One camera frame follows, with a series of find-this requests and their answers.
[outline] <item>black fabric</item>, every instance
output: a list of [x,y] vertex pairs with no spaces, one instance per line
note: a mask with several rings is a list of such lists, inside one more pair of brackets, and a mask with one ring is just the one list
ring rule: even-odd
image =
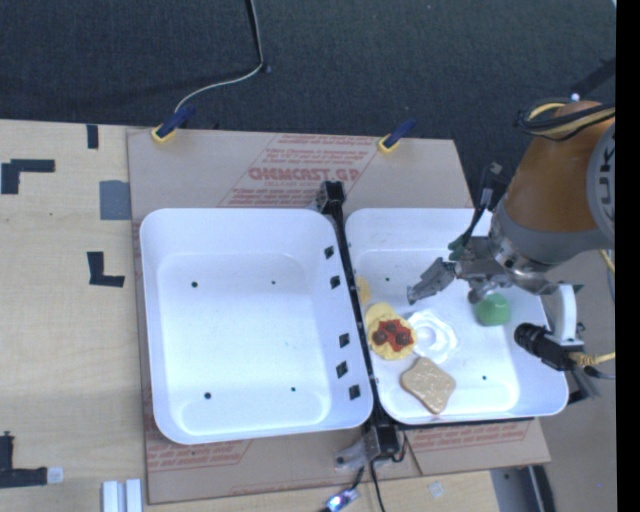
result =
[[[471,186],[513,172],[547,96],[615,101],[611,0],[255,0],[271,73],[207,92],[189,128],[453,139]],[[0,118],[156,126],[257,64],[246,0],[0,4]]]

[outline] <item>white tray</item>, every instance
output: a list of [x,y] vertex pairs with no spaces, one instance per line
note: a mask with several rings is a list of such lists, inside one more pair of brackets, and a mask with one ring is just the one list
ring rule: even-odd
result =
[[[466,298],[469,286],[463,281],[455,281],[413,306],[407,302],[407,285],[418,282],[437,257],[447,259],[447,245],[466,230],[471,216],[469,209],[366,209],[347,219],[354,271],[369,283],[371,303],[388,302],[407,319],[417,311],[429,310],[453,329],[458,340],[457,351],[440,364],[457,385],[439,415],[431,414],[400,385],[400,375],[417,355],[385,361],[371,351],[380,402],[401,423],[546,416],[560,412],[567,403],[564,374],[542,364],[513,341],[513,331],[522,322],[547,325],[538,297],[516,287],[499,290],[511,308],[510,322],[499,327],[477,322]],[[487,213],[475,234],[486,234],[489,223]]]
[[165,209],[144,219],[140,239],[153,411],[169,439],[343,429],[369,417],[371,387],[326,218]]

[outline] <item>blue clip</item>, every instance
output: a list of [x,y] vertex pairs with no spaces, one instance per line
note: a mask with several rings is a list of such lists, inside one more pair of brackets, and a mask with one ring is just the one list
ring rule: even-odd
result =
[[396,146],[398,145],[398,141],[407,135],[411,130],[413,130],[416,126],[415,119],[407,119],[404,123],[402,123],[398,128],[396,128],[390,134],[382,137],[378,141],[378,149],[383,153],[391,153]]
[[191,119],[195,113],[196,107],[191,105],[180,107],[176,112],[165,119],[164,123],[151,130],[151,137],[159,144],[167,142],[176,134],[176,128],[179,128]]

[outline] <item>light wood surface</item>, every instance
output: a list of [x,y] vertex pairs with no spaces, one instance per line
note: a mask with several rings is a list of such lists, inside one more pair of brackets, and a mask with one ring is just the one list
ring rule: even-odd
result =
[[[0,121],[0,161],[55,159],[56,171],[22,173],[0,196],[0,431],[11,431],[14,466],[61,466],[62,484],[0,489],[4,511],[99,510],[106,480],[145,479],[131,223],[101,221],[99,182],[128,181],[125,127]],[[89,285],[88,251],[123,288]],[[429,485],[444,493],[434,497]],[[488,472],[381,484],[388,512],[497,511]],[[313,489],[147,510],[320,510]],[[378,510],[372,484],[349,510]]]

